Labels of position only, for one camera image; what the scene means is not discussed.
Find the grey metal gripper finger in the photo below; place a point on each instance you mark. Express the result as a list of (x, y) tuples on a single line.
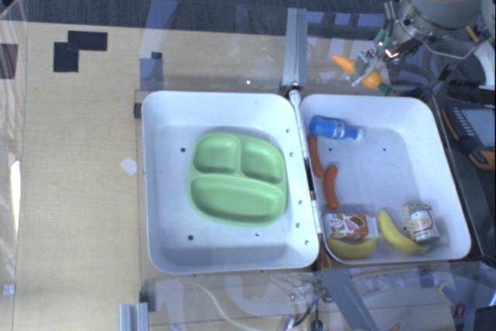
[(375, 59), (360, 67)]

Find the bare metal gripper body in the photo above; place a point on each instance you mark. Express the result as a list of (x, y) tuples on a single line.
[(410, 27)]

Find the orange toy carrot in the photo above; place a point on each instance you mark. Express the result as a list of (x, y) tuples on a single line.
[(373, 80)]

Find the blue plastic bottle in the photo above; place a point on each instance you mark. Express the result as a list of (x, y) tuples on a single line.
[(329, 128)]

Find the red toy sausage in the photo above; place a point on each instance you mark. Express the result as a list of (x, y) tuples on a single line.
[(331, 188), (315, 159)]

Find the white plastic tray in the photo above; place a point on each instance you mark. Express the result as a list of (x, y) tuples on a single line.
[(387, 174), (170, 236)]

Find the orange and white food carton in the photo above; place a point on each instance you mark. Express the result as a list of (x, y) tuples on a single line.
[(348, 226)]

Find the small printed can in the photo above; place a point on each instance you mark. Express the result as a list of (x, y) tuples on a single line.
[(421, 224)]

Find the yellow banana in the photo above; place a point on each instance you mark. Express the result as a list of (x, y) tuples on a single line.
[(395, 234), (350, 250)]

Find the green divided plate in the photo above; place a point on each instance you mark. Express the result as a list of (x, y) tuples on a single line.
[(236, 197)]

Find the pale wood board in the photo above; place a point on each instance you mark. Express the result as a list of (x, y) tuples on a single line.
[(77, 166)]

